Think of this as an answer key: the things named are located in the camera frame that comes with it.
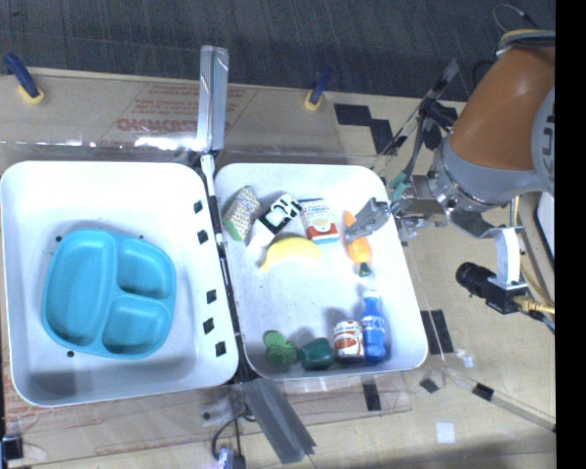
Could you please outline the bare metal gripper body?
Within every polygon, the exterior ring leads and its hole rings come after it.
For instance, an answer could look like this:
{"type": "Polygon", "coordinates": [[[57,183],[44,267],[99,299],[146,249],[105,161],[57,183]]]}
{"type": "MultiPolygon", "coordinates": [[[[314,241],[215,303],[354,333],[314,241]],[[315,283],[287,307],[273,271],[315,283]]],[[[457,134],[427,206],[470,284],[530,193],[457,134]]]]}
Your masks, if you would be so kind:
{"type": "Polygon", "coordinates": [[[401,171],[390,182],[391,210],[401,242],[429,227],[452,223],[463,190],[448,174],[432,169],[425,175],[401,171]]]}

